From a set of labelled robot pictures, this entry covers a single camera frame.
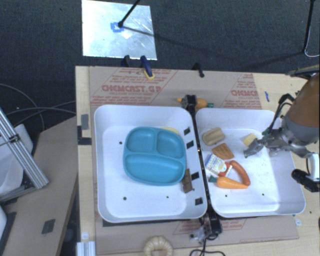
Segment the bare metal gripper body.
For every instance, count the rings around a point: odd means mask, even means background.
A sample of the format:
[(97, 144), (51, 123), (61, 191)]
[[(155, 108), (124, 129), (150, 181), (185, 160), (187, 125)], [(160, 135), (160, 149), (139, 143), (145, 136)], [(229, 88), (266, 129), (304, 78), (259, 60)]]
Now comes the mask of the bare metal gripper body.
[(287, 128), (266, 129), (260, 143), (271, 152), (290, 151), (301, 158), (308, 158), (313, 153), (307, 149), (308, 142), (298, 139)]

